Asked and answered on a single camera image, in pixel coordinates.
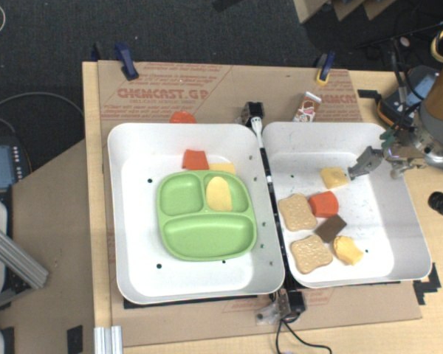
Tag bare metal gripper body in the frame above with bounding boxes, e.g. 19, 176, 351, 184
381, 131, 443, 171

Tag yellow toy cheese slice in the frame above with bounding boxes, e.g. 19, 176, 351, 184
319, 166, 350, 190

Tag orange toy food block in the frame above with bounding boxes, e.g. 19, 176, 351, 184
307, 190, 340, 219

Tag white plastic tray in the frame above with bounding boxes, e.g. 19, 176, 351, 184
106, 122, 286, 305
261, 120, 433, 290

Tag brown square toy biscuit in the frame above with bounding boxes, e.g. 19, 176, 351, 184
314, 214, 348, 244

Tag white and brown carton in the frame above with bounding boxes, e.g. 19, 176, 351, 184
292, 91, 323, 124

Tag tan toy bread slice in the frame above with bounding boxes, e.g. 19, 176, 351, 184
289, 234, 334, 275
277, 192, 319, 233

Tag yellow toy food chunk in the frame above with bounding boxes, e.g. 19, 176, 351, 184
332, 235, 365, 266

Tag thin black and white rod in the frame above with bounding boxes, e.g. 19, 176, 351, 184
250, 117, 288, 291

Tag pale yellow toy food slice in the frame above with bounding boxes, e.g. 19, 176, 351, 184
207, 162, 237, 177

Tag yellow oval toy food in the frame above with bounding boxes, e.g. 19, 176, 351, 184
205, 176, 234, 212

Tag brown cardboard board red print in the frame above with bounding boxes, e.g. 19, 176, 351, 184
97, 60, 424, 348

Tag orange toy food wedge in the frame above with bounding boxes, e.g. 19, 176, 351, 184
181, 148, 210, 172

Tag green divided plate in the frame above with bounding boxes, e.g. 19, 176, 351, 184
155, 170, 258, 263

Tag orange round toy food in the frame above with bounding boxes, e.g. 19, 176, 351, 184
169, 111, 198, 125

